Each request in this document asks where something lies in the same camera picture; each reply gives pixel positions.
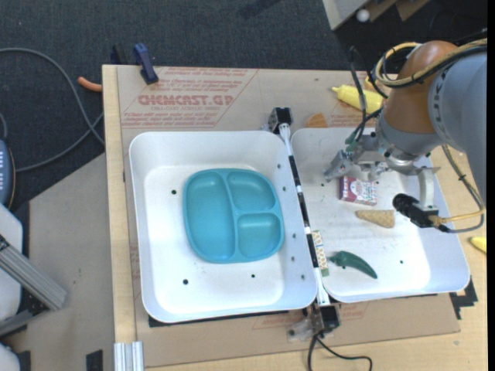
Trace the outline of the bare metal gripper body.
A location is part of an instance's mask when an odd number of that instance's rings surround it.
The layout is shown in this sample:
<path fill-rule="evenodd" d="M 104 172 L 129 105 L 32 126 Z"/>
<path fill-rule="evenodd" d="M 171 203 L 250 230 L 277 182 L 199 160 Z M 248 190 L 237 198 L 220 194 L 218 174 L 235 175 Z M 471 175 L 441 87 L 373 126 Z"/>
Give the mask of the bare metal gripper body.
<path fill-rule="evenodd" d="M 423 170 L 415 163 L 419 156 L 410 154 L 392 144 L 382 134 L 364 134 L 347 147 L 351 162 L 359 168 L 363 164 L 381 166 L 381 174 L 398 172 L 402 175 L 419 175 Z"/>

